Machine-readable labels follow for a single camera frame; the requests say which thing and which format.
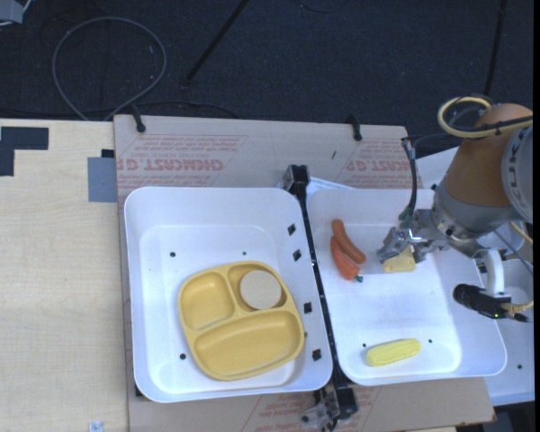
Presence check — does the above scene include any black block with wires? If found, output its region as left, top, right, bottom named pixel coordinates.
left=331, top=386, right=357, bottom=420
left=283, top=164, right=310, bottom=194

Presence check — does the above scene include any orange carrot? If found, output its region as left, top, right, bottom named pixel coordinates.
left=329, top=235, right=365, bottom=284

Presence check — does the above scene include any white plastic tray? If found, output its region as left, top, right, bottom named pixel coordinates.
left=306, top=185, right=509, bottom=386
left=123, top=185, right=334, bottom=403

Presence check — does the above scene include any black cylinder on white bracket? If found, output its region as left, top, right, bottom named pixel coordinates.
left=453, top=247, right=515, bottom=320

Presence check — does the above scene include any orange sausage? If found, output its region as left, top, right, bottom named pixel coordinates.
left=331, top=219, right=367, bottom=265

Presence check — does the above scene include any yellow corn cob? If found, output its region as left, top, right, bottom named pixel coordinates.
left=364, top=337, right=422, bottom=368

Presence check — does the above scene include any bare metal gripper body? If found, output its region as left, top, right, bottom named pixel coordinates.
left=403, top=209, right=479, bottom=258

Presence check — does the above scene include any brown cardboard board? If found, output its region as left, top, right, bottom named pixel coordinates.
left=112, top=113, right=497, bottom=432

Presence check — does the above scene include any yellow cheese wedge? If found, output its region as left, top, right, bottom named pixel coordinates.
left=382, top=247, right=418, bottom=275

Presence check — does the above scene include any thin black rod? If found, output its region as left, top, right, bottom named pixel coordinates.
left=292, top=181, right=348, bottom=391

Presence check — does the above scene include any yellow divided plate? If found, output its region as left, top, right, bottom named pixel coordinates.
left=176, top=260, right=306, bottom=382

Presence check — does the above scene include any beige round biscuit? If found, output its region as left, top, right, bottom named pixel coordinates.
left=238, top=269, right=284, bottom=311

